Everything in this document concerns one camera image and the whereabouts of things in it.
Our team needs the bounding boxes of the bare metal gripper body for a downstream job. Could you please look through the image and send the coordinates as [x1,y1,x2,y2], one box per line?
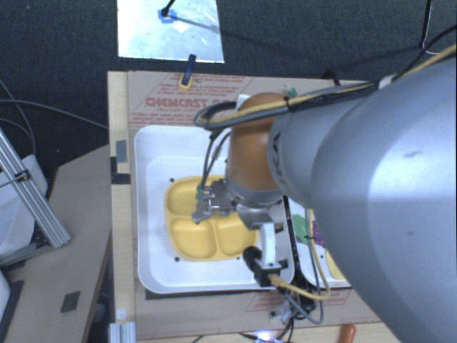
[204,179,244,218]

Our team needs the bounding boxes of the brown cardboard board red print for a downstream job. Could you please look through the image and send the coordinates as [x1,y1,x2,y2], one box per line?
[126,70,383,339]

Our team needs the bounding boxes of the black cylinder on white bracket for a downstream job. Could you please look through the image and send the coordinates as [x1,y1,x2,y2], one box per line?
[236,205,286,287]

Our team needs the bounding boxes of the white plastic tray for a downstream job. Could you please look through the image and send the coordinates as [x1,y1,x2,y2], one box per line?
[285,197,353,289]
[134,124,296,295]

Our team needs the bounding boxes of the thin black rod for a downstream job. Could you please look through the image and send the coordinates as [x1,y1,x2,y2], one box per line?
[283,196,301,282]

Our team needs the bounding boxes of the purple grapes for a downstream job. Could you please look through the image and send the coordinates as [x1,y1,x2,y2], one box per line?
[309,219,327,249]

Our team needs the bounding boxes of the orange sausage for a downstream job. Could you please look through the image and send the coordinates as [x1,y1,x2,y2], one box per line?
[338,323,357,343]

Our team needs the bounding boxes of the yellow divided plate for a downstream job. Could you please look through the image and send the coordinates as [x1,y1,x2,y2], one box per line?
[164,176,259,263]

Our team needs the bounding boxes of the black block with wires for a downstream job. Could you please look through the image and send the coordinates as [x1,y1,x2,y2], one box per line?
[280,283,318,316]

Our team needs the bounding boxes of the green toy vegetable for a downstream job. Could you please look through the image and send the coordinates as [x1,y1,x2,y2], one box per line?
[291,212,310,244]

